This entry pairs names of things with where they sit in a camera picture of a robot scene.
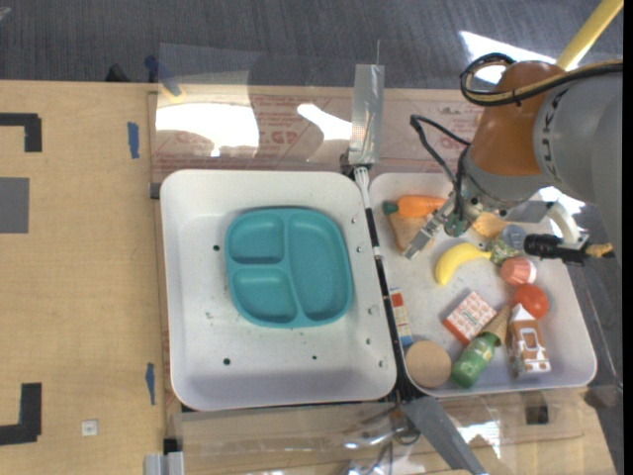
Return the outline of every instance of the table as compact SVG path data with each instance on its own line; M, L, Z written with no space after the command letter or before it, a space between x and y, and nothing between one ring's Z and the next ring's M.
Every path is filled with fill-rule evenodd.
M151 84L0 81L0 112L37 114L43 144L41 152L24 152L24 129L0 127L0 176L28 178L29 189L28 231L0 231L0 438L20 423L22 385L42 386L37 441L0 445L0 466L10 473L139 473L146 454L162 451L167 375L155 201L148 194L148 100L155 91ZM495 410L499 424L530 431L504 444L504 462L499 449L481 439L473 444L494 473L613 473L583 395L580 389L550 397L558 407L555 440L540 425L521 424L516 396L445 407L464 424ZM272 413L282 428L288 411ZM240 421L253 424L249 411L229 422L187 419L191 473L213 472L196 444L219 430L231 437ZM447 469L428 447L420 449L428 470ZM340 470L339 463L295 464L289 473Z

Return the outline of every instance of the turquoise tray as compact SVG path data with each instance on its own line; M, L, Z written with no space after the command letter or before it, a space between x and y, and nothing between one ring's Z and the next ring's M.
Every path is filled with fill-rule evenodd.
M345 241L327 216L303 208L244 213L225 241L230 294L239 312L263 327L322 326L352 301Z

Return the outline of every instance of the dark gray carpet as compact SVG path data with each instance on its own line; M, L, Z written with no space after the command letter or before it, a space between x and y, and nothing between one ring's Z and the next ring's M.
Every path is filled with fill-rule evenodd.
M557 57L600 1L0 0L0 78L101 81L118 64L132 81L146 81L144 59L171 44L239 51L211 67L200 58L189 65L197 72L240 69L263 54L269 68L255 82L349 85L345 65L372 61L380 41L388 86L457 88L470 61L460 32ZM11 11L3 15L3 7ZM622 55L620 13L584 63ZM581 220L600 230L591 210ZM617 389L597 407L623 473L621 277L613 260L576 273L597 311L586 311L600 352L594 386Z

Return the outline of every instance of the toy banana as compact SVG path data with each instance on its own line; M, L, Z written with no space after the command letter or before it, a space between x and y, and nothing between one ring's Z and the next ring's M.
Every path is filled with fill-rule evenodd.
M435 280L446 285L455 270L475 258L491 258L492 253L476 247L471 242L460 242L442 253L435 263Z

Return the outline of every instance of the toy carrot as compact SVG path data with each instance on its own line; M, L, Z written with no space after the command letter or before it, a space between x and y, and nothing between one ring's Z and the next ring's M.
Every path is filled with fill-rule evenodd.
M390 215L399 213L405 218L420 218L430 215L442 207L446 199L430 197L428 195L403 195L398 202L385 201L383 213Z

